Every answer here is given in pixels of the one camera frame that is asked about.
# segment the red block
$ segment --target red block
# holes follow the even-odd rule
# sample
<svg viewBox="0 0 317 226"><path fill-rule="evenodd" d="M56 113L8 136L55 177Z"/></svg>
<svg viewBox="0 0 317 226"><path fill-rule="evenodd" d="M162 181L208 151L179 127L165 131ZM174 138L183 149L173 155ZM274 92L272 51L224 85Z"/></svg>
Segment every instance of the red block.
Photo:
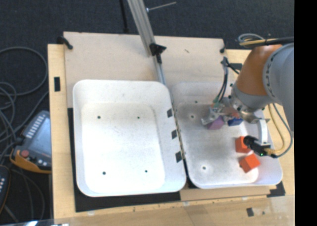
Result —
<svg viewBox="0 0 317 226"><path fill-rule="evenodd" d="M248 153L251 151L251 149L249 149L247 147L247 145L245 145L243 143L243 139L244 139L244 136L240 136L239 138L236 139L235 143L236 143L236 152L239 152L239 153Z"/></svg>
<svg viewBox="0 0 317 226"><path fill-rule="evenodd" d="M260 164L261 163L255 154L250 154L239 161L239 165L242 167L245 173L258 167Z"/></svg>

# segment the white tray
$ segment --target white tray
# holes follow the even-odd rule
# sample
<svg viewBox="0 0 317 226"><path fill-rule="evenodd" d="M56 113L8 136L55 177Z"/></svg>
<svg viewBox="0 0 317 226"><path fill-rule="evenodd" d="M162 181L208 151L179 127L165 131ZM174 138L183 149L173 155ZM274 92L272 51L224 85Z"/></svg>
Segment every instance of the white tray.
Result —
<svg viewBox="0 0 317 226"><path fill-rule="evenodd" d="M81 80L73 89L76 179L91 197L175 192L186 182L168 89Z"/></svg>
<svg viewBox="0 0 317 226"><path fill-rule="evenodd" d="M278 159L257 156L261 165L248 173L239 166L239 160L246 154L235 151L235 139L246 135L258 137L256 124L244 121L238 126L224 125L219 130L208 130L201 124L221 85L184 82L171 89L190 180L204 189L278 184L282 179ZM262 111L256 114L264 117ZM269 133L268 142L274 148Z"/></svg>

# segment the purple object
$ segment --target purple object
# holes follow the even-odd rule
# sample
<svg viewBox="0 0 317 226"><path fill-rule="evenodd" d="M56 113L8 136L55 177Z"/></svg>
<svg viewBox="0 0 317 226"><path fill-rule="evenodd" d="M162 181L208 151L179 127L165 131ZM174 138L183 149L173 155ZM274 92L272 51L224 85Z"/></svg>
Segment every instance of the purple object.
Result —
<svg viewBox="0 0 317 226"><path fill-rule="evenodd" d="M219 116L214 122L210 123L208 126L209 130L217 130L222 128L224 121L221 116Z"/></svg>

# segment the aluminum rail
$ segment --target aluminum rail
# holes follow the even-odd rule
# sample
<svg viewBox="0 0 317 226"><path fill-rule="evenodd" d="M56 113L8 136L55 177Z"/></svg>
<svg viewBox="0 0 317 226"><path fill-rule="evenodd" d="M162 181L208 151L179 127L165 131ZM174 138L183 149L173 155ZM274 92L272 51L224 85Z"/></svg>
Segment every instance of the aluminum rail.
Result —
<svg viewBox="0 0 317 226"><path fill-rule="evenodd" d="M132 12L132 16L134 22L137 26L138 32L141 36L143 46L147 52L148 56L152 56L152 52L150 49L151 44L155 44L154 34L152 31L152 27L150 24L150 20L148 17L148 13L146 7L144 5L143 0L127 0L130 10ZM164 73L162 70L161 63L158 63L157 59L154 57L154 63L158 75L158 80L162 84L166 84Z"/></svg>

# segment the blue object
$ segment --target blue object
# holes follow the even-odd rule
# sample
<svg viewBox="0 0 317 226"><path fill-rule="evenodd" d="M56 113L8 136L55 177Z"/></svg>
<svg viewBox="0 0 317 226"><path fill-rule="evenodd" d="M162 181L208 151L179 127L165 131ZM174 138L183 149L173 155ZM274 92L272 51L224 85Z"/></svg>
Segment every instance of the blue object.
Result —
<svg viewBox="0 0 317 226"><path fill-rule="evenodd" d="M241 118L233 118L231 120L228 120L228 126L235 126L235 125L240 125L243 119Z"/></svg>

